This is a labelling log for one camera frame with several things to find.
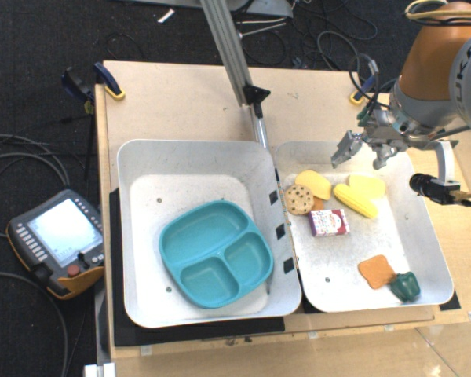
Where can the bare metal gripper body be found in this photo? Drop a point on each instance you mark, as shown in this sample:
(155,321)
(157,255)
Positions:
(388,130)

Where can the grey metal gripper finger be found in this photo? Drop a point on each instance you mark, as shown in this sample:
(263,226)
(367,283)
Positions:
(384,155)
(346,147)

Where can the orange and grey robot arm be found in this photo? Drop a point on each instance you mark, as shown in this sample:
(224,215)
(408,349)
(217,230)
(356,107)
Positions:
(431,65)

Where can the yellow cheese wedge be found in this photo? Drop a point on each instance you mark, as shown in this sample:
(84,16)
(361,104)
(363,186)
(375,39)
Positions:
(371,186)

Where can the yellow oval slice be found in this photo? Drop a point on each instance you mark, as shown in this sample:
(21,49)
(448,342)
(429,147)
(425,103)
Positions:
(314,183)

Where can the yellow corn cob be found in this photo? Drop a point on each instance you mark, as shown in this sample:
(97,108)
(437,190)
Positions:
(355,200)

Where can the small orange piece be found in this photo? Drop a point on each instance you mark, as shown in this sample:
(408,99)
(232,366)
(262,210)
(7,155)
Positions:
(318,204)

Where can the brown chocolate chip biscuit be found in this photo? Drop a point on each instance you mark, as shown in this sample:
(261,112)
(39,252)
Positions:
(299,199)

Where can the white and pink carton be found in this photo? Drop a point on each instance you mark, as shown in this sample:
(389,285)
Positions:
(329,223)

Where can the white plastic tray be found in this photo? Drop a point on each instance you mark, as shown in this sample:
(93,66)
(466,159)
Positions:
(337,261)
(149,210)

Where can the orange bread slice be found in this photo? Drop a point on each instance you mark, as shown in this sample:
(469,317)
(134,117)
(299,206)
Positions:
(377,271)

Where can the green bell pepper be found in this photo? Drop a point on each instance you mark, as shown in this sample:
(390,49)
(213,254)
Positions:
(405,287)

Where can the teal divided plate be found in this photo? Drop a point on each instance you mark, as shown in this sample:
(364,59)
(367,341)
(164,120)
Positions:
(216,253)

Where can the pale wood board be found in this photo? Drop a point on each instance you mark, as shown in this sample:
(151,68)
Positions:
(180,104)

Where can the black cylinder on white bracket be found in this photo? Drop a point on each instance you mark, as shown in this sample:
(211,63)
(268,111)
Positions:
(435,189)

